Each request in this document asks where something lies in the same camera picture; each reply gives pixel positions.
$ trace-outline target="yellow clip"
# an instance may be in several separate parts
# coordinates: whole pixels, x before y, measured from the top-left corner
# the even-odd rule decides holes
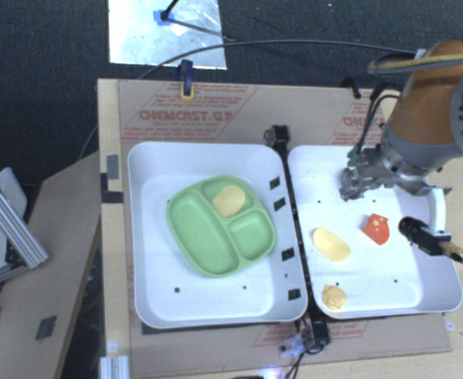
[[[194,98],[194,86],[191,86],[191,93],[188,96],[184,95],[184,83],[181,84],[181,98],[185,103],[189,103]]]

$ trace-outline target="yellow food item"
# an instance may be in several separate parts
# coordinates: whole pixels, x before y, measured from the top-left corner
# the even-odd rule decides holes
[[[323,303],[331,310],[339,310],[347,300],[344,291],[333,285],[325,285],[323,290]]]
[[[351,253],[351,248],[324,227],[314,230],[312,242],[331,261],[343,261]]]
[[[219,216],[231,218],[239,213],[246,203],[246,192],[239,186],[225,186],[212,199],[211,205]]]

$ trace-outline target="red object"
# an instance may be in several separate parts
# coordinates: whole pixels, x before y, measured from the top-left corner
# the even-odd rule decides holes
[[[363,233],[379,245],[386,243],[388,238],[390,238],[388,219],[384,216],[372,213],[371,217],[368,218],[367,225],[363,229]]]

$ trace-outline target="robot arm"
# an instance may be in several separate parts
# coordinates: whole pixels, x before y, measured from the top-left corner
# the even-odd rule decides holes
[[[463,54],[463,42],[446,41],[426,57]],[[367,190],[398,185],[412,195],[430,192],[426,176],[463,156],[463,65],[417,70],[385,125],[381,143],[365,148],[355,167],[343,170],[345,201]]]

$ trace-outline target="green plate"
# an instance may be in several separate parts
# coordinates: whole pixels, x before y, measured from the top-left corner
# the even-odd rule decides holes
[[[239,213],[224,218],[211,205],[224,187],[246,193]],[[213,177],[179,191],[168,203],[167,220],[180,249],[207,276],[229,276],[259,261],[275,245],[268,212],[247,184],[229,175]]]

